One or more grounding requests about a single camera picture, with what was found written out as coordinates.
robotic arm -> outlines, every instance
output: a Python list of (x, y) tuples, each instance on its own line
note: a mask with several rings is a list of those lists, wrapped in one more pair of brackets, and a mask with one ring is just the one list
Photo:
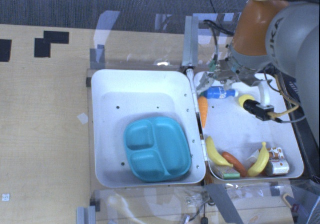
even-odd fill
[(258, 86), (255, 74), (272, 63), (296, 78), (301, 106), (319, 139), (319, 0), (249, 0), (240, 17), (228, 58), (210, 77), (221, 83)]

carrot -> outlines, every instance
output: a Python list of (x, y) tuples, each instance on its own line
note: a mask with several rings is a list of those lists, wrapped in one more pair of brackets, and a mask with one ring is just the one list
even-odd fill
[(248, 171), (243, 166), (243, 164), (232, 154), (225, 151), (222, 153), (222, 156), (231, 164), (233, 164), (233, 167), (241, 174), (242, 177), (246, 177), (248, 175)]
[(199, 103), (202, 126), (203, 128), (205, 128), (207, 116), (208, 116), (208, 108), (209, 108), (208, 100), (204, 96), (201, 96), (198, 99), (198, 103)]

sausage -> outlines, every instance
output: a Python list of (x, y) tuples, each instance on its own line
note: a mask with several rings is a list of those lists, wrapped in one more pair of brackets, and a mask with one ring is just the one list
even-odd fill
[(243, 164), (232, 154), (225, 151), (222, 153), (222, 156), (231, 164), (233, 164), (233, 167), (240, 173), (242, 177), (246, 177), (248, 175), (248, 171), (243, 166)]

blue plate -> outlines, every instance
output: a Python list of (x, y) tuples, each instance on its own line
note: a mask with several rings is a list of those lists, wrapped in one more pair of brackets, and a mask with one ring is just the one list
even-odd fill
[(132, 122), (125, 129), (124, 146), (133, 173), (146, 182), (180, 177), (191, 166), (186, 136), (172, 118), (154, 117)]

banana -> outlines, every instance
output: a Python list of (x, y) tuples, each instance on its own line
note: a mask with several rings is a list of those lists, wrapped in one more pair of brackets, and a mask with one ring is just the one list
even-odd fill
[(219, 166), (230, 166), (233, 167), (233, 164), (230, 164), (216, 149), (215, 143), (211, 136), (209, 136), (206, 140), (206, 150), (208, 151), (209, 158)]
[(267, 166), (267, 163), (269, 161), (269, 151), (266, 147), (267, 143), (262, 142), (262, 148), (260, 150), (259, 156), (257, 161), (253, 166), (251, 166), (248, 170), (248, 176), (254, 177), (260, 174)]

